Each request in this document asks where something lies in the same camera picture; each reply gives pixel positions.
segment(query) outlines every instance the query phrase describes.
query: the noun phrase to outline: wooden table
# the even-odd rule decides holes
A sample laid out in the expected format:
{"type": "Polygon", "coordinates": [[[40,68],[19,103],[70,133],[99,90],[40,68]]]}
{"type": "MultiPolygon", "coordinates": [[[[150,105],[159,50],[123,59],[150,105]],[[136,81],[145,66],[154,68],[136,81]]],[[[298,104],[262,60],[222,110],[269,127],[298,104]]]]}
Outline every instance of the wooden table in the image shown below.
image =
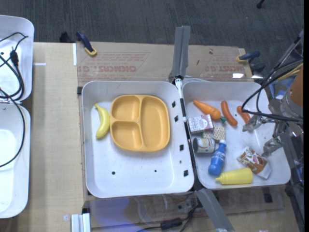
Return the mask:
{"type": "MultiPolygon", "coordinates": [[[[77,67],[73,59],[71,43],[34,43],[32,94],[23,102],[31,115],[28,204],[22,213],[8,220],[8,225],[0,221],[0,232],[10,231],[10,227],[14,232],[69,232],[70,215],[82,212],[87,195],[83,183],[77,67]]],[[[283,202],[283,210],[233,213],[228,218],[236,231],[296,231],[287,196],[283,202]]],[[[187,231],[210,224],[203,217],[187,231]]]]}

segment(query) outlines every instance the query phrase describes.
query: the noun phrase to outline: gray carpet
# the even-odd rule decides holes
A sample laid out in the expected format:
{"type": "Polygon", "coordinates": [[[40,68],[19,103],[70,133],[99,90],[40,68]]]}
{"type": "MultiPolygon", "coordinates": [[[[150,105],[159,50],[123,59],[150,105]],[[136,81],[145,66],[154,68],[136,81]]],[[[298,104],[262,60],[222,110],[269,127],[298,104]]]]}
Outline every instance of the gray carpet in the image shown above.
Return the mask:
{"type": "Polygon", "coordinates": [[[77,30],[90,41],[173,44],[191,26],[190,44],[260,51],[267,73],[304,27],[304,0],[0,0],[0,14],[27,18],[36,42],[77,30]]]}

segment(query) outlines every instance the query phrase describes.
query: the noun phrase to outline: blue spray bottle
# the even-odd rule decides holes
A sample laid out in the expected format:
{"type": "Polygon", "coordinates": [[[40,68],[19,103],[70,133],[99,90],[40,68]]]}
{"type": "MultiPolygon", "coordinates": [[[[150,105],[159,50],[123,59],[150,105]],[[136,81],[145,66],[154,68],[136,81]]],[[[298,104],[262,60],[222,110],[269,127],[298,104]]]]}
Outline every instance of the blue spray bottle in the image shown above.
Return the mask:
{"type": "Polygon", "coordinates": [[[222,170],[222,166],[225,161],[225,147],[226,147],[226,141],[220,140],[219,142],[219,148],[215,150],[211,157],[211,164],[208,167],[208,173],[212,175],[219,175],[222,170]]]}

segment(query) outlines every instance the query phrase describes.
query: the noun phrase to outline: hot dog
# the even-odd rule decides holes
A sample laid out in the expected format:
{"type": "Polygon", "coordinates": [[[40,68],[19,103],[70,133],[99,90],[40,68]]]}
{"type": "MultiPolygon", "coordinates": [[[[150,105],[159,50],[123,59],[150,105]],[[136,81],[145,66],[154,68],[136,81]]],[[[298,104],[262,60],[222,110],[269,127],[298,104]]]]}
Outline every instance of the hot dog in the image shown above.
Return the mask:
{"type": "Polygon", "coordinates": [[[249,119],[251,118],[250,115],[248,113],[243,113],[241,111],[241,106],[238,106],[236,108],[237,112],[241,115],[241,117],[243,118],[243,120],[245,121],[246,124],[248,124],[249,119]]]}
{"type": "Polygon", "coordinates": [[[231,115],[226,101],[221,102],[221,110],[222,110],[223,116],[226,117],[228,123],[231,126],[236,126],[238,124],[237,120],[235,120],[234,117],[231,115]]]}

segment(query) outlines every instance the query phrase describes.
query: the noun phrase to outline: snack package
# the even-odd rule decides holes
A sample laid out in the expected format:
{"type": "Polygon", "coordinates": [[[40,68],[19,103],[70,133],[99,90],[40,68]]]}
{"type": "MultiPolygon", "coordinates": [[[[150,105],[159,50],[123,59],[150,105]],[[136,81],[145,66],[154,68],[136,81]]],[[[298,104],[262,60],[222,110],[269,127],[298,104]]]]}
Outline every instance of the snack package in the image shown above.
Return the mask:
{"type": "Polygon", "coordinates": [[[189,118],[188,124],[191,133],[199,133],[213,128],[212,119],[209,114],[189,118]]]}
{"type": "Polygon", "coordinates": [[[202,132],[202,138],[213,138],[215,142],[221,139],[225,140],[225,128],[223,126],[214,126],[213,129],[202,132]]]}
{"type": "Polygon", "coordinates": [[[271,173],[269,162],[248,146],[244,148],[243,153],[237,157],[237,160],[249,167],[254,174],[264,179],[268,179],[271,173]]]}

